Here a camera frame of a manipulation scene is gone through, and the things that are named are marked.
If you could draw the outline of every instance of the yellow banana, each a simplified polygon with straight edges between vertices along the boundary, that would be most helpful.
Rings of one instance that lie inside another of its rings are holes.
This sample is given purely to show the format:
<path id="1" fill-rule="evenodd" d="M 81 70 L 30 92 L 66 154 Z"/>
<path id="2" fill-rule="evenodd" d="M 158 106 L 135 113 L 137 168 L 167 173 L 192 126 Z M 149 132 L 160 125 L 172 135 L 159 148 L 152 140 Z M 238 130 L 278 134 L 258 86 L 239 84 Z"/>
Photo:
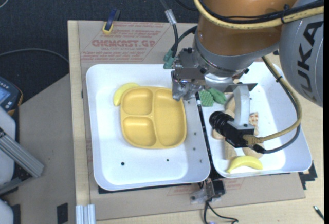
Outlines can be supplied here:
<path id="1" fill-rule="evenodd" d="M 139 86 L 139 85 L 138 85 L 137 83 L 134 83 L 134 82 L 129 82 L 129 83 L 125 83 L 125 84 L 121 85 L 121 86 L 119 87 L 119 89 L 117 89 L 117 90 L 115 91 L 115 93 L 114 93 L 114 95 L 113 95 L 113 104 L 114 104 L 115 106 L 120 105 L 120 103 L 121 103 L 121 97 L 122 97 L 123 93 L 124 93 L 126 90 L 128 90 L 128 89 L 130 89 L 130 88 L 133 88 L 133 87 L 137 87 L 137 86 Z"/>
<path id="2" fill-rule="evenodd" d="M 263 164 L 258 158 L 253 156 L 237 156 L 232 159 L 230 167 L 228 170 L 226 170 L 226 172 L 231 173 L 233 169 L 238 168 L 240 166 L 248 166 L 258 170 L 263 169 Z"/>

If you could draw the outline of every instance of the yellow cable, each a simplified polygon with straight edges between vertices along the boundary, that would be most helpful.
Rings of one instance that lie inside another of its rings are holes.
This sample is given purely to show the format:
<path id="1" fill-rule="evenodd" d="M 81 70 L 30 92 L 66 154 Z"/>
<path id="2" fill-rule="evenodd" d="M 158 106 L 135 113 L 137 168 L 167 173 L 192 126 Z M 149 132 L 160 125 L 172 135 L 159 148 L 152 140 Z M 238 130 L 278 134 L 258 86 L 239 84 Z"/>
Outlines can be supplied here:
<path id="1" fill-rule="evenodd" d="M 277 79 L 280 78 L 281 75 L 277 71 L 277 69 L 273 66 L 272 62 L 266 56 L 263 56 L 262 58 L 263 58 L 264 63 L 266 64 L 266 66 L 272 71 L 273 75 Z M 273 138 L 282 136 L 282 135 L 284 135 L 286 133 L 289 133 L 292 130 L 296 129 L 297 126 L 301 123 L 301 121 L 302 121 L 302 107 L 301 107 L 301 104 L 300 104 L 296 94 L 293 92 L 293 89 L 291 88 L 291 86 L 283 78 L 280 78 L 280 83 L 281 83 L 282 86 L 284 86 L 289 91 L 293 101 L 296 104 L 296 113 L 297 113 L 296 122 L 292 126 L 288 127 L 287 129 L 282 130 L 280 132 L 277 132 L 275 134 L 266 136 L 266 137 L 255 137 L 255 136 L 252 136 L 252 135 L 244 135 L 243 138 L 246 141 L 248 141 L 248 145 L 263 143 L 264 141 L 271 140 Z"/>
<path id="2" fill-rule="evenodd" d="M 219 20 L 215 18 L 214 16 L 210 15 L 202 6 L 201 2 L 199 0 L 194 0 L 195 6 L 197 7 L 198 11 L 201 13 L 202 16 L 204 16 L 208 21 L 211 23 L 225 27 L 225 28 L 232 28 L 232 29 L 262 29 L 262 28 L 270 28 L 270 27 L 276 27 L 282 24 L 282 21 L 280 18 L 269 20 L 266 22 L 261 23 L 248 23 L 248 24 L 237 24 L 237 23 L 229 23 L 222 20 Z M 302 18 L 322 14 L 324 12 L 324 6 L 320 6 L 317 8 L 311 8 L 307 9 L 301 12 L 297 12 L 295 14 L 291 14 L 288 16 L 285 16 L 282 18 L 282 20 L 285 23 L 289 23 L 296 20 L 301 20 Z"/>

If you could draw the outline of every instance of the black pen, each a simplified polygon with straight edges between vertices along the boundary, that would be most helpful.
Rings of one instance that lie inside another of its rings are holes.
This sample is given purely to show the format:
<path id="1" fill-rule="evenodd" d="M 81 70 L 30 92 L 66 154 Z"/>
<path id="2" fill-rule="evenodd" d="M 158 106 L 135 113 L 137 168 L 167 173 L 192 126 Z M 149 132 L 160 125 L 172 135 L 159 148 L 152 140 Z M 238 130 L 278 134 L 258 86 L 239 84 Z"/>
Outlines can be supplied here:
<path id="1" fill-rule="evenodd" d="M 321 211 L 319 210 L 319 208 L 317 206 L 313 206 L 313 208 L 315 209 L 315 211 L 319 214 L 319 216 L 324 220 L 324 216 L 322 215 Z"/>

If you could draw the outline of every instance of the blue clamp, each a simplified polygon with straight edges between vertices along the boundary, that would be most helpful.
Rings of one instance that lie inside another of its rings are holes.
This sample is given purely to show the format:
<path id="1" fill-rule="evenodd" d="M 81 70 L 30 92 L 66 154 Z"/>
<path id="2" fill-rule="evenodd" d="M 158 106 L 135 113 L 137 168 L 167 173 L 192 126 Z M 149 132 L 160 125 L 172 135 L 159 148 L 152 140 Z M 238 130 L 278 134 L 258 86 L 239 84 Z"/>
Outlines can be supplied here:
<path id="1" fill-rule="evenodd" d="M 103 33 L 109 35 L 113 29 L 113 21 L 117 21 L 120 17 L 121 10 L 120 9 L 113 9 L 109 14 L 107 22 L 104 23 L 103 26 Z"/>

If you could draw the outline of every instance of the yellow plate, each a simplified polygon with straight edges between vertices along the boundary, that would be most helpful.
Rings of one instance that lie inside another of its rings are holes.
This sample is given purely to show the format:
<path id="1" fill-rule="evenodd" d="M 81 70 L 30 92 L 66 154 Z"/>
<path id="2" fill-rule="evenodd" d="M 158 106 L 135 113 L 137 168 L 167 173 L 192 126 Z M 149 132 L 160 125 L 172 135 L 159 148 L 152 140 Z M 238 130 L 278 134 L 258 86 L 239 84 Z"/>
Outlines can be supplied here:
<path id="1" fill-rule="evenodd" d="M 182 100 L 168 88 L 133 87 L 124 92 L 120 106 L 124 138 L 142 148 L 172 148 L 186 138 L 186 115 Z"/>

